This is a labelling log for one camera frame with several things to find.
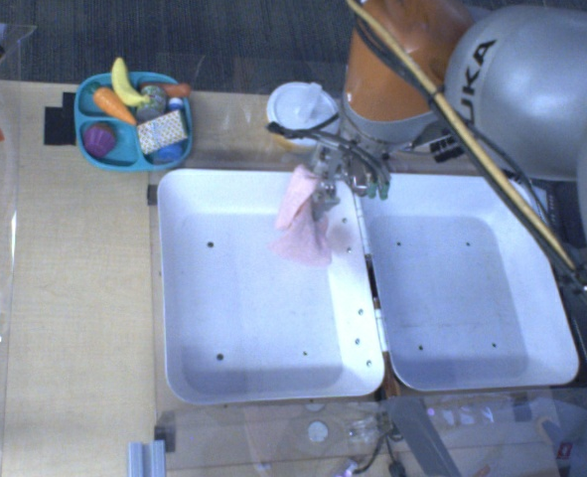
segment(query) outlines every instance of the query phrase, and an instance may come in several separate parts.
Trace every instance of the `orange carrot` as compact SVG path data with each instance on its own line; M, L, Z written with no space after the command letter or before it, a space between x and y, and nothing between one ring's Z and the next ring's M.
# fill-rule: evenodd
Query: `orange carrot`
M158 83L154 81L146 81L141 83L141 88L145 88L153 84L162 88L168 97L189 97L192 93L192 88L188 83Z
M118 118L131 125L136 125L136 118L123 104L121 99L111 88L100 86L94 91L92 100L105 114Z

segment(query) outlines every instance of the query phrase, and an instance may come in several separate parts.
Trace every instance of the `blue tray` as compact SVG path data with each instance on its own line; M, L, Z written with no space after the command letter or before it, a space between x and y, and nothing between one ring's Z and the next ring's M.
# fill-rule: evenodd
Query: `blue tray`
M176 83L175 79L155 73L130 73L130 81L133 86L142 82ZM136 134L136 127L122 122L117 118L106 115L92 100L90 87L98 83L102 86L111 86L110 73L96 75L86 79L76 91L74 98L74 128L76 130L76 143L81 154L87 161L104 170L112 171L151 171L165 170L181 164L192 151L193 127L192 112L189 102L184 98L183 109L185 123L187 124L187 139L179 142L183 152L179 159L172 162L159 163L156 154L145 155L141 151ZM100 159L91 156L83 146L83 132L95 123L109 124L116 135L116 146Z

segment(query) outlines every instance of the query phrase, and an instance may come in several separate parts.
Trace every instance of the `white tray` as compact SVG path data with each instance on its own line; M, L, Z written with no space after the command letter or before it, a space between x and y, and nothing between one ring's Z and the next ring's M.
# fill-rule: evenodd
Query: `white tray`
M578 356L549 264L482 178L393 175L363 200L397 376L421 391L558 385Z
M351 193L329 214L333 263L306 267L267 248L289 179L177 170L159 186L166 372L182 400L356 397L381 382Z

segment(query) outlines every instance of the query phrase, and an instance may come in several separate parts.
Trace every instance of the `gray floor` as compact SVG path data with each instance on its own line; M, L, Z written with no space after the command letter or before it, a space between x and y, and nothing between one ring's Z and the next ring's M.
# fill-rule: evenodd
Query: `gray floor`
M544 1L587 11L587 0ZM198 89L257 93L293 79L339 90L353 24L344 0L0 0L0 21L38 27L25 80L80 82L120 55Z

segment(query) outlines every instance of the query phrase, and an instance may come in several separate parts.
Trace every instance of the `yellow cable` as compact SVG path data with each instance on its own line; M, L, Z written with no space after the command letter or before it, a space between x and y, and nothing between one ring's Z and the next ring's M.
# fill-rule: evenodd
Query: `yellow cable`
M553 231L533 210L529 203L512 186L501 168L492 160L483 147L476 140L472 131L467 127L463 119L457 114L448 100L441 93L432 80L423 72L421 67L414 62L412 57L396 42L394 37L366 11L356 0L346 0L349 7L364 20L374 32L390 47L392 52L401 60L405 67L417 78L419 83L428 92L437 107L454 127L458 137L464 145L474 154L479 163L485 168L492 180L499 186L505 195L522 212L524 217L533 225L538 233L547 241L551 248L560 256L564 263L575 271L576 267L560 240L553 234Z

